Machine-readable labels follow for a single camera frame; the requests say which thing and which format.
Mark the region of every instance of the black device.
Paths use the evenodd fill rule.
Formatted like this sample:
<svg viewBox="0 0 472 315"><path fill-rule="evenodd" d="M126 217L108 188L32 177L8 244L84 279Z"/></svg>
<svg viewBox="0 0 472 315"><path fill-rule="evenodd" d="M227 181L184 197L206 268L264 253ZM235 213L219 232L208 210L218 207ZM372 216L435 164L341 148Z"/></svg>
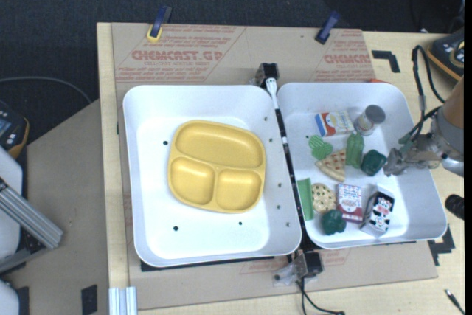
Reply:
<svg viewBox="0 0 472 315"><path fill-rule="evenodd" d="M0 100L0 146L14 159L26 145L30 124Z"/></svg>

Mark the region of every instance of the cardboard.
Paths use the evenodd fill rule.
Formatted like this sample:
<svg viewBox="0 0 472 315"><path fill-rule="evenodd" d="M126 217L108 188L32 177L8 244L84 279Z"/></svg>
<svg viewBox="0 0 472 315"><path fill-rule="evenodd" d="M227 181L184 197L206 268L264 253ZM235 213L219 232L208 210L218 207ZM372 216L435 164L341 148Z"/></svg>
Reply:
<svg viewBox="0 0 472 315"><path fill-rule="evenodd" d="M163 308L298 291L275 285L274 272L287 257L232 263L143 270L133 245L132 204L122 100L140 84L245 84L261 63L277 63L281 86L289 82L365 82L374 78L360 30L331 30L325 45L314 40L316 28L164 25L162 39L150 44L148 24L113 23L123 201L130 284L139 309ZM347 288L437 276L425 241L320 250L324 272L309 291Z"/></svg>

